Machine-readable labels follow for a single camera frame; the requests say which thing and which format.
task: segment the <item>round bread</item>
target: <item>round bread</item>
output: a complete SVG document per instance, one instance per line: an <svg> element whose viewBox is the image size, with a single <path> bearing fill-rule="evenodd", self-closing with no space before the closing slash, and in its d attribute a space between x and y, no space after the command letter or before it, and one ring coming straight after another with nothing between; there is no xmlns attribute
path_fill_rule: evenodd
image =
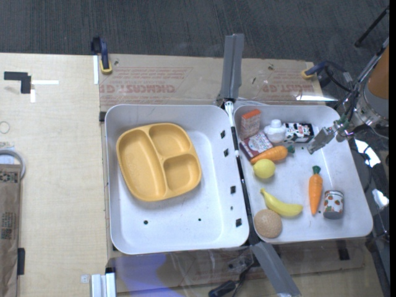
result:
<svg viewBox="0 0 396 297"><path fill-rule="evenodd" d="M276 238L282 231L282 219L270 209L262 209L254 216L257 232L265 238Z"/></svg>

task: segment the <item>orange carrot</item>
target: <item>orange carrot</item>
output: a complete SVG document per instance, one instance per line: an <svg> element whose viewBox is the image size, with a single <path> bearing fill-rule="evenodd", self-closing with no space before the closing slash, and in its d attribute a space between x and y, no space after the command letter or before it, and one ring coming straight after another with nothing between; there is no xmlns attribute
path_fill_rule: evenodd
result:
<svg viewBox="0 0 396 297"><path fill-rule="evenodd" d="M263 159L268 159L272 161L279 161L284 159L287 156L287 153L294 153L295 148L292 145L289 145L289 147L285 147L283 145L278 145L275 147L271 147L268 150L265 150L264 152L256 155L253 157L250 162L251 164L255 164L259 160Z"/></svg>
<svg viewBox="0 0 396 297"><path fill-rule="evenodd" d="M317 212L319 201L321 201L323 178L319 175L321 168L313 166L314 174L309 178L309 204L311 205L311 213Z"/></svg>

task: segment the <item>orange plate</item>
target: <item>orange plate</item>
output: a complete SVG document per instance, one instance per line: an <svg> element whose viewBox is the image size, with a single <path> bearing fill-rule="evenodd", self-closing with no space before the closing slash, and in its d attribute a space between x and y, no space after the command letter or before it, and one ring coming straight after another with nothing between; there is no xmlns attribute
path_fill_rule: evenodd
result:
<svg viewBox="0 0 396 297"><path fill-rule="evenodd" d="M173 123L137 127L117 141L119 167L131 194L157 201L193 190L201 168L187 132Z"/></svg>

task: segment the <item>white tray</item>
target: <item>white tray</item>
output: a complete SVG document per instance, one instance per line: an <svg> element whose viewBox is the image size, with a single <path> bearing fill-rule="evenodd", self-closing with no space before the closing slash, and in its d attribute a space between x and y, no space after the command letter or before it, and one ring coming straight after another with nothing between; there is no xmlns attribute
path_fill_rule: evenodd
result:
<svg viewBox="0 0 396 297"><path fill-rule="evenodd" d="M178 124L188 133L200 160L202 179L181 196L144 202L132 196L124 182L116 142L129 129L162 122ZM222 109L210 105L118 105L108 110L105 129L110 233L119 251L146 254L233 248L246 242L246 208L230 122Z"/></svg>
<svg viewBox="0 0 396 297"><path fill-rule="evenodd" d="M317 134L319 129L331 126L340 118L335 110L327 106L240 106L234 113L237 133L242 114L255 108L261 111L261 129L270 124L272 119L280 119L283 123L311 123ZM279 244L368 235L372 230L372 215L348 142L339 143L333 139L312 155L309 154L306 146L307 144L296 143L296 152L276 162L274 176L265 181L255 177L252 165L241 152L253 216L259 210L266 208L264 198L260 193L262 187L282 201L295 202L304 206L299 216L282 218L283 230L277 238L261 238L266 242ZM315 216L311 214L308 181L314 165L321 167L321 176L324 181L323 193L328 189L336 189L344 193L344 215L339 220L329 220L323 217L323 195L319 205L321 212Z"/></svg>

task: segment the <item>yellow banana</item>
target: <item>yellow banana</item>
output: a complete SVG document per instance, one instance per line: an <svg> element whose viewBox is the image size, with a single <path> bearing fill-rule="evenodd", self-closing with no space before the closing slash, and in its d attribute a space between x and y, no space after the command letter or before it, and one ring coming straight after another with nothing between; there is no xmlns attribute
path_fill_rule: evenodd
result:
<svg viewBox="0 0 396 297"><path fill-rule="evenodd" d="M285 202L282 202L273 195L269 194L264 188L261 188L260 192L264 196L265 204L268 209L271 209L280 215L285 217L294 217L303 210L302 205L286 204Z"/></svg>

